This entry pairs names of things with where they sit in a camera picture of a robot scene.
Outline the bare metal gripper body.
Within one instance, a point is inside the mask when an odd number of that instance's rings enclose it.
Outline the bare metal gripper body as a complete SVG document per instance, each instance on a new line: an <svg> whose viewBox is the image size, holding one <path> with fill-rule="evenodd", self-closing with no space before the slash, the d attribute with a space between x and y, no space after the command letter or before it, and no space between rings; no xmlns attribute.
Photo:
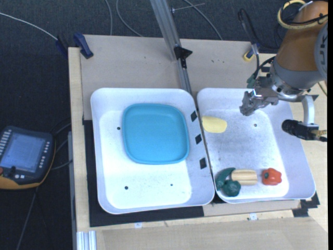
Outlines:
<svg viewBox="0 0 333 250"><path fill-rule="evenodd" d="M279 101L301 102L306 94L304 90L291 89L288 85L276 85L272 78L258 77L251 91L251 100L266 101L266 105L277 105Z"/></svg>

